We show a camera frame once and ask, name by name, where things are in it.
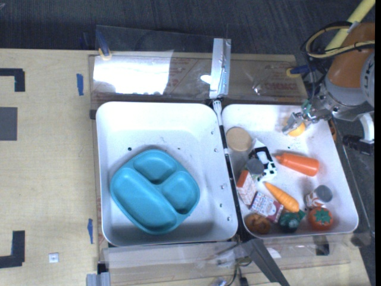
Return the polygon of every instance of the blue divided plate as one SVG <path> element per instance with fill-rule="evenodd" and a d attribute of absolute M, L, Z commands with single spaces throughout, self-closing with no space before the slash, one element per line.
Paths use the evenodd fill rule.
<path fill-rule="evenodd" d="M 153 235 L 176 229 L 200 199 L 191 174 L 161 150 L 144 151 L 125 163 L 111 179 L 110 191 L 120 210 Z"/>

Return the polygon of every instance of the wooden table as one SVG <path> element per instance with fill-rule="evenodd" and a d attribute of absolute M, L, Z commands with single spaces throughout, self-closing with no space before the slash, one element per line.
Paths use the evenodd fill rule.
<path fill-rule="evenodd" d="M 0 49 L 0 68 L 25 71 L 25 92 L 0 76 L 0 107 L 17 107 L 17 141 L 0 141 L 0 256 L 25 231 L 22 266 L 0 269 L 0 284 L 85 285 L 99 257 L 89 56 L 93 51 Z M 83 95 L 77 88 L 83 75 Z M 93 244 L 88 221 L 93 222 Z M 58 253 L 59 262 L 49 262 Z M 342 265 L 283 270 L 291 285 L 370 285 L 356 248 Z M 251 285 L 268 283 L 247 274 Z M 212 278 L 155 285 L 209 285 Z"/>

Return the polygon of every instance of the orange carrot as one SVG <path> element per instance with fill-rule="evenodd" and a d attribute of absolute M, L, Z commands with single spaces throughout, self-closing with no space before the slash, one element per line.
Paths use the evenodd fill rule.
<path fill-rule="evenodd" d="M 298 212 L 299 211 L 299 203 L 296 199 L 291 197 L 289 194 L 281 190 L 280 188 L 272 185 L 268 182 L 265 182 L 264 185 L 270 191 L 270 193 L 275 197 L 275 199 L 281 203 L 287 211 L 290 212 Z"/>

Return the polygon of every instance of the yellow tube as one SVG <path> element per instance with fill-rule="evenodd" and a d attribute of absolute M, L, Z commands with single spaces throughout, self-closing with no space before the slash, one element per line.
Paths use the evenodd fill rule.
<path fill-rule="evenodd" d="M 362 0 L 354 12 L 349 16 L 348 22 L 361 22 L 371 8 L 376 4 L 376 0 Z M 343 29 L 338 31 L 335 37 L 330 41 L 326 50 L 337 48 L 341 46 L 344 39 L 348 36 L 347 30 Z"/>

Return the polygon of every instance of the black corner marker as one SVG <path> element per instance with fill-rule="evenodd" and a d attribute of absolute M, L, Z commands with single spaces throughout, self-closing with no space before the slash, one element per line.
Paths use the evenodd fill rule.
<path fill-rule="evenodd" d="M 25 72 L 17 68 L 0 68 L 0 76 L 14 76 L 14 92 L 25 92 Z"/>
<path fill-rule="evenodd" d="M 0 256 L 0 268 L 19 267 L 25 262 L 25 231 L 13 231 L 11 255 Z"/>

